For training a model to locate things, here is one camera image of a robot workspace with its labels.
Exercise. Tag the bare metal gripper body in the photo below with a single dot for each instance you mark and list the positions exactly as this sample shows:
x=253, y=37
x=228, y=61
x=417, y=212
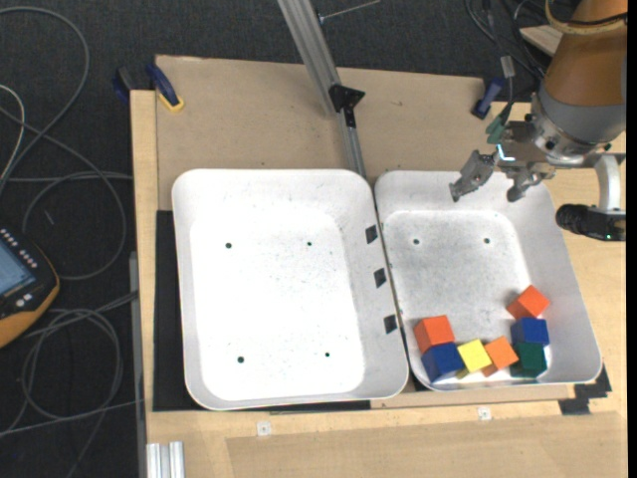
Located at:
x=527, y=147

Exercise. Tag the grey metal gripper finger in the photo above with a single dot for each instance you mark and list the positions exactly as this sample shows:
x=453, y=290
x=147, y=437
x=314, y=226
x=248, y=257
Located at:
x=521, y=183
x=473, y=172

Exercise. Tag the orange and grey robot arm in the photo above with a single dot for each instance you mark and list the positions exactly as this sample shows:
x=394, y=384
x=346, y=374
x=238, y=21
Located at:
x=587, y=58

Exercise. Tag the white plastic tray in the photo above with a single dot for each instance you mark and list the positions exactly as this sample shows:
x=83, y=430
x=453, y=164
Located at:
x=458, y=272
x=278, y=287

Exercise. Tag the orange cube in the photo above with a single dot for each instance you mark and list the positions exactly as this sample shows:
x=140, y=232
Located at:
x=501, y=352
x=434, y=331
x=530, y=302

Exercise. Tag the blue cube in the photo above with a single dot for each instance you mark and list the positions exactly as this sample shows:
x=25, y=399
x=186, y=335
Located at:
x=531, y=330
x=442, y=361

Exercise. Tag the green cube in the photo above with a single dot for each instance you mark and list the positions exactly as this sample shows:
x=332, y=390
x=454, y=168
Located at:
x=530, y=359

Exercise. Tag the yellow cube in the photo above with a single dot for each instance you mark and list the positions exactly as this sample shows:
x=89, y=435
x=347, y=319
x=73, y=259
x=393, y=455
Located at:
x=474, y=355

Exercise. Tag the brown cardboard board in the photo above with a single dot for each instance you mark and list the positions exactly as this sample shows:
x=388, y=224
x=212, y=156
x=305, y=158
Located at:
x=249, y=117

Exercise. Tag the black cylinder on white bracket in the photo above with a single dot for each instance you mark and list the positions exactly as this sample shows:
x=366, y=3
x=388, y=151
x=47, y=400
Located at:
x=587, y=219

